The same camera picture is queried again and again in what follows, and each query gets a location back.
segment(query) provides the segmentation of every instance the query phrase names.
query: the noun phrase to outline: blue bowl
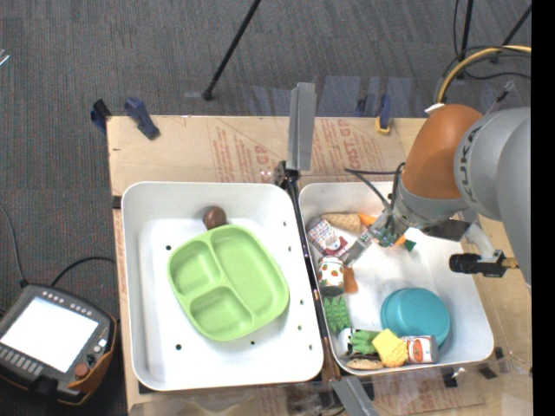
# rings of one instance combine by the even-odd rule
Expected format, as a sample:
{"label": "blue bowl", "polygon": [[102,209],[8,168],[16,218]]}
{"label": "blue bowl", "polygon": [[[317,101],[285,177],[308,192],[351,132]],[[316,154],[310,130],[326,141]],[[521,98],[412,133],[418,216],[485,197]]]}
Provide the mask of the blue bowl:
{"label": "blue bowl", "polygon": [[386,297],[380,313],[382,327],[398,337],[434,335],[438,345],[447,339],[451,316],[443,301],[423,288],[398,289]]}

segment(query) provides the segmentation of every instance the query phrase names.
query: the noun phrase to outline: green divided plate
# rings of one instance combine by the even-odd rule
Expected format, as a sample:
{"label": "green divided plate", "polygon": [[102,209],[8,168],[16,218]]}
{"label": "green divided plate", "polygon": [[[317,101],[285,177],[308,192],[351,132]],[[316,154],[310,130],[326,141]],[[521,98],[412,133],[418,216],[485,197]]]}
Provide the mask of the green divided plate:
{"label": "green divided plate", "polygon": [[174,250],[167,275],[191,322],[215,341],[252,333],[289,302],[289,287],[273,257],[250,231],[233,224]]}

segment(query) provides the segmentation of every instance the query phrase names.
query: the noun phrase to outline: cardboard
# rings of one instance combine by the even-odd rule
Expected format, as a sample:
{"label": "cardboard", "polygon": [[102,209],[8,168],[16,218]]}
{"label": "cardboard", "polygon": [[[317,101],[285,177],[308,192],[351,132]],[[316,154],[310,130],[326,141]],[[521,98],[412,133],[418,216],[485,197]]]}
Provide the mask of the cardboard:
{"label": "cardboard", "polygon": [[[136,380],[131,365],[118,199],[131,184],[144,180],[271,182],[279,162],[287,158],[289,128],[286,117],[154,115],[152,119],[160,129],[160,136],[154,140],[143,135],[130,117],[107,119],[110,178],[116,206],[114,232],[121,337],[130,414],[207,415],[217,411],[217,414],[230,415],[255,412],[285,416],[295,414],[295,402],[308,403],[306,411],[314,409],[323,387],[317,383],[287,387],[288,393],[281,387],[206,390],[195,395],[141,392],[144,387]],[[316,118],[312,165],[309,172],[303,172],[300,185],[315,181],[357,181],[344,173],[345,167],[394,171],[406,159],[424,121],[393,119],[390,134],[383,135],[375,130],[375,119]],[[391,180],[392,177],[369,179]],[[493,246],[512,256],[503,225],[482,217],[480,223]],[[409,377],[376,383],[374,404],[380,414],[496,415],[515,414],[515,411],[533,414],[532,379],[528,375],[532,366],[532,298],[524,278],[518,270],[509,270],[500,279],[476,275],[474,281],[492,327],[498,348],[496,355],[501,357],[492,357],[481,370],[455,371],[455,389],[437,376],[425,380],[426,389],[411,384]],[[339,410],[340,407],[330,409],[330,414]]]}

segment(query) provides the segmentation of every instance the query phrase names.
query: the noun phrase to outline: cardboard box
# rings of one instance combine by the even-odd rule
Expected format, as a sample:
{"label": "cardboard box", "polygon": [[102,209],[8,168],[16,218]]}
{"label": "cardboard box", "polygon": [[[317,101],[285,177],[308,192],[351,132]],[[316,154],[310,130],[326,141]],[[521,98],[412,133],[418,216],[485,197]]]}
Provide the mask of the cardboard box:
{"label": "cardboard box", "polygon": [[[307,410],[316,408],[315,402],[321,401],[317,399],[318,394],[325,394],[329,384],[206,390],[194,395],[143,393],[146,390],[134,376],[129,351],[125,255],[121,211],[117,208],[121,195],[131,184],[145,180],[270,182],[279,162],[287,158],[289,128],[286,117],[154,115],[152,118],[160,129],[160,136],[154,140],[143,135],[130,117],[115,116],[107,121],[130,414],[168,415],[186,410],[191,414],[211,414],[215,409],[230,415],[302,414],[296,412],[294,402],[308,402]],[[303,172],[301,184],[357,181],[354,176],[345,175],[344,167],[394,171],[406,159],[424,121],[393,119],[390,134],[382,135],[375,130],[375,119],[316,118],[312,166],[309,172]],[[392,178],[374,176],[371,179]],[[485,218],[480,218],[480,222],[493,245],[508,257],[512,256],[503,225]],[[380,414],[434,411],[434,414],[490,415],[507,414],[515,409],[518,414],[533,414],[532,379],[528,375],[532,366],[532,301],[522,274],[509,270],[500,279],[477,275],[474,280],[494,334],[496,356],[486,365],[477,366],[475,371],[455,370],[448,377],[427,378],[418,387],[410,386],[408,376],[376,382],[374,404]],[[510,380],[504,380],[507,375],[511,376]],[[328,410],[333,414],[337,407]]]}

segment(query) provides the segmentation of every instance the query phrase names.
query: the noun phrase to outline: yellow sponge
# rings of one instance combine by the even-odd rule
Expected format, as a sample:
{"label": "yellow sponge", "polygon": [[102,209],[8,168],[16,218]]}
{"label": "yellow sponge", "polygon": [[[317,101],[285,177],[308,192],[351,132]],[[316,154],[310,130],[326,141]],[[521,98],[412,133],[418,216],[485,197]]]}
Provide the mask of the yellow sponge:
{"label": "yellow sponge", "polygon": [[400,367],[408,359],[407,344],[389,328],[384,329],[372,340],[375,351],[385,367]]}

